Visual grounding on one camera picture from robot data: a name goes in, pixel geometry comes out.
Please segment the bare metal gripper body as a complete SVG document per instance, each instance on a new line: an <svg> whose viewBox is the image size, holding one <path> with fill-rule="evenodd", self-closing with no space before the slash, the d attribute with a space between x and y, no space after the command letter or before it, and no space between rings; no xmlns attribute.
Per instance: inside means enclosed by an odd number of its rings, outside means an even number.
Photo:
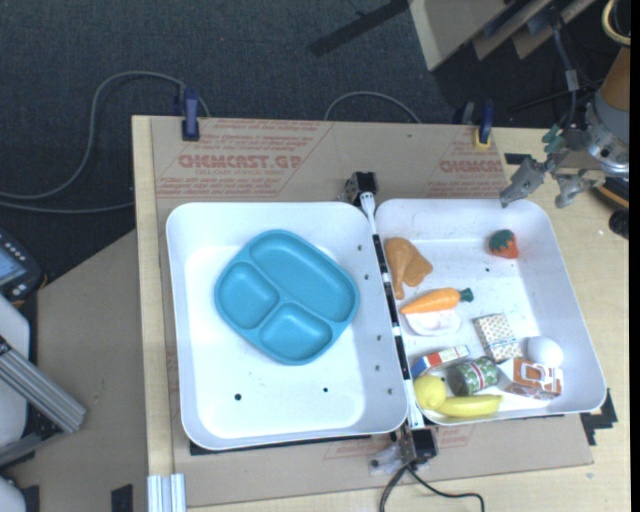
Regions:
<svg viewBox="0 0 640 512"><path fill-rule="evenodd" d="M629 145L610 132L565 130L559 147L549 155L554 169L600 171L605 176L626 178Z"/></svg>

